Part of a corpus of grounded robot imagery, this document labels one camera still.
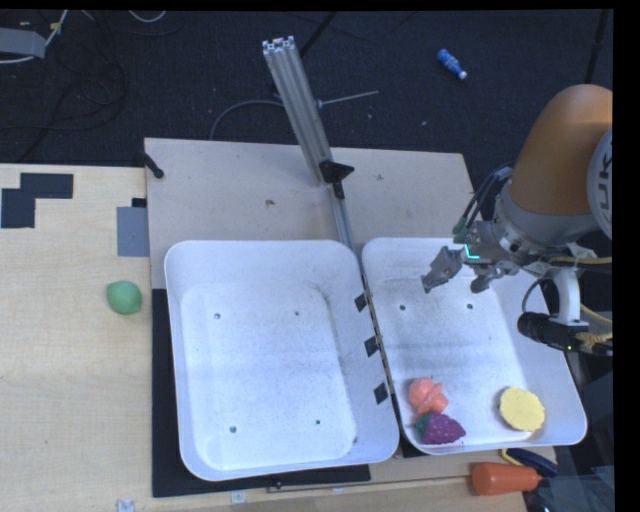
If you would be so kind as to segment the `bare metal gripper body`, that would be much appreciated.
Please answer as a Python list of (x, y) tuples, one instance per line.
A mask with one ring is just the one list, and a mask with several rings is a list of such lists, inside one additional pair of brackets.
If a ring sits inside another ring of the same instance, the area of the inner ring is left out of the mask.
[(458, 234), (458, 259), (477, 275), (545, 274), (545, 244), (537, 218), (468, 221)]

